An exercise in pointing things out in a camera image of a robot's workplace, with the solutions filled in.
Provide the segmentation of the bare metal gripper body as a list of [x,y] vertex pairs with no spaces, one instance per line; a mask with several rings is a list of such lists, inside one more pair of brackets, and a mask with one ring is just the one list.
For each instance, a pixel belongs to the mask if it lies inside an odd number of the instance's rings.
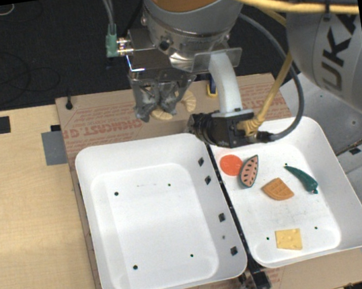
[[211,73],[211,61],[218,56],[217,66],[233,70],[233,49],[224,39],[177,35],[165,32],[157,41],[147,28],[129,30],[122,43],[129,66],[128,78],[135,95],[189,87],[197,75]]

